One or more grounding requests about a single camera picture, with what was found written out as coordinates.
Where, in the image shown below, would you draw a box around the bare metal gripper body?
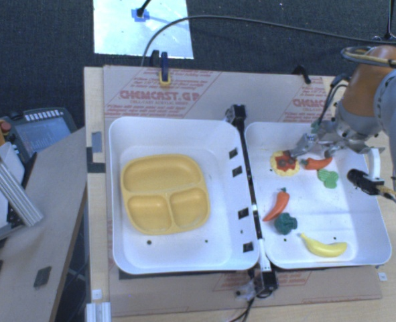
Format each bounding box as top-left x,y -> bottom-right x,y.
313,121 -> 386,154

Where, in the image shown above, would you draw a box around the small orange carrot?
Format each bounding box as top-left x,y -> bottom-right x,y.
300,156 -> 334,171

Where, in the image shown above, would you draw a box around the light green grapes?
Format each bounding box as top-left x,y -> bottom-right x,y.
317,168 -> 340,189

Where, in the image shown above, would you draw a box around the yellow and red pizza slice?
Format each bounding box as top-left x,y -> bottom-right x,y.
269,150 -> 301,177

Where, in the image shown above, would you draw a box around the white plastic tray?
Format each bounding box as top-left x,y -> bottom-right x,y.
244,121 -> 393,270
108,115 -> 261,275

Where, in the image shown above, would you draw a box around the thin black and white rod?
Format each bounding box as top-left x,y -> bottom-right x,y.
237,121 -> 271,272

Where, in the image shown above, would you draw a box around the large orange carrot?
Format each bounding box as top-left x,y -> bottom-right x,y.
262,187 -> 291,222

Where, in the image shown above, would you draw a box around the dark green broccoli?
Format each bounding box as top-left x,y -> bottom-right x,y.
273,212 -> 298,235

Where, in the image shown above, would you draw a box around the yellow banana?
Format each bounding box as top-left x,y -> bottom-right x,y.
300,232 -> 348,258

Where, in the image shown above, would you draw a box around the brown cardboard board red print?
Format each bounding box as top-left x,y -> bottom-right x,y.
103,64 -> 383,317

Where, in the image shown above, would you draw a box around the yellow divided plate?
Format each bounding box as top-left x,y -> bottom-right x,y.
119,153 -> 212,236

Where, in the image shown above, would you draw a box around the black cylinder on white bracket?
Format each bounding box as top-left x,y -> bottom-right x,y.
346,148 -> 386,196

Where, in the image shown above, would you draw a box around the black block with thin wires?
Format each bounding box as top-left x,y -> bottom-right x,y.
253,269 -> 279,298
224,104 -> 247,124

